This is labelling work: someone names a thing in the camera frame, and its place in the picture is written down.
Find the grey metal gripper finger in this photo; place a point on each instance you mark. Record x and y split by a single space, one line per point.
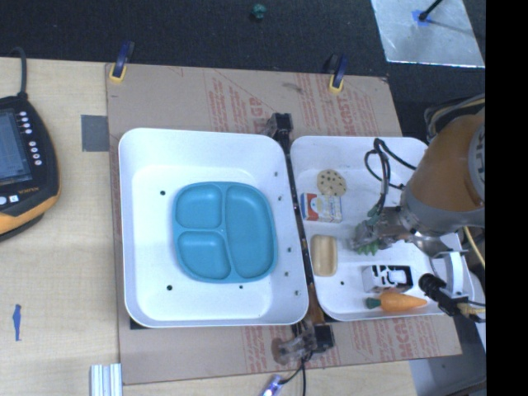
361 233
385 243

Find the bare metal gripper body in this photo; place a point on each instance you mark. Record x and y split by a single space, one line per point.
396 227

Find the green spiky toy vegetable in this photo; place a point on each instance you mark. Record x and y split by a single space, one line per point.
368 249

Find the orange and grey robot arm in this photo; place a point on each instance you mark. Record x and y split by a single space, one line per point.
445 180

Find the black and white carton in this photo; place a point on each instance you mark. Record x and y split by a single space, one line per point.
387 276

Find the white red and blue carton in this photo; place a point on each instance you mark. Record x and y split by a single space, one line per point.
321 208

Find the beige chocolate chip biscuit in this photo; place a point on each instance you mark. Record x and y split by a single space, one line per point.
331 182

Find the orange carrot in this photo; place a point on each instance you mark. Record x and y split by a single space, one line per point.
402 302

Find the thin black and white rod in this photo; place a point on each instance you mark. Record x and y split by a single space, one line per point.
298 221

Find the white plastic tray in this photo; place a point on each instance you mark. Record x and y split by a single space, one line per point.
354 159
148 237

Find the blue divided plate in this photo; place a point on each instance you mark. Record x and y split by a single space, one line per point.
224 231

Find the brown cardboard board red print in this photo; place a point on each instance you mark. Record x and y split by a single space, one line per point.
173 97

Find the small dark green lump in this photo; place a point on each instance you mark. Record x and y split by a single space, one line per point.
258 10

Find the black cylinder on white bracket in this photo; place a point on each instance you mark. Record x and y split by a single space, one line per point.
439 289

